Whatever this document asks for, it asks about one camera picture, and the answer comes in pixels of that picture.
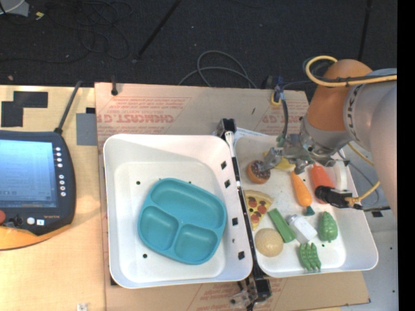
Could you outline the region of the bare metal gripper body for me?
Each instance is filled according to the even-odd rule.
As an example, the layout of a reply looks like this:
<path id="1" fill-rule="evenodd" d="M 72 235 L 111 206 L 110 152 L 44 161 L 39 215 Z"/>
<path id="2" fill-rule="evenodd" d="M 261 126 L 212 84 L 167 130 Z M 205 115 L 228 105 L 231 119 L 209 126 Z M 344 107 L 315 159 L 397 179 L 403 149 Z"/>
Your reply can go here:
<path id="1" fill-rule="evenodd" d="M 333 167 L 333 159 L 337 151 L 337 135 L 335 133 L 292 133 L 277 137 L 277 145 L 281 148 L 282 156 L 294 164 L 296 159 L 307 160 L 307 167 L 318 163 L 323 167 Z"/>

